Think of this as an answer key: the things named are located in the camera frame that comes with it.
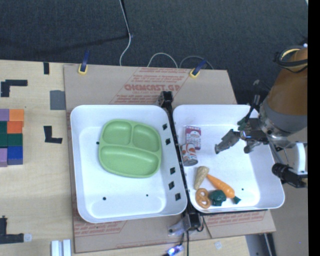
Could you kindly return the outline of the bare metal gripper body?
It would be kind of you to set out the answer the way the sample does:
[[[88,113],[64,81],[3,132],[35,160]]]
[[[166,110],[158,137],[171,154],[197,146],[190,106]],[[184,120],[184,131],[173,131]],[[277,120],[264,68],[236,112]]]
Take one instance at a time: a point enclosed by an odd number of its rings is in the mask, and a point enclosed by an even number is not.
[[[271,119],[260,115],[257,118],[242,118],[239,121],[239,132],[243,140],[265,140],[264,144],[285,148],[290,144],[288,136],[293,133],[293,126],[282,118]]]

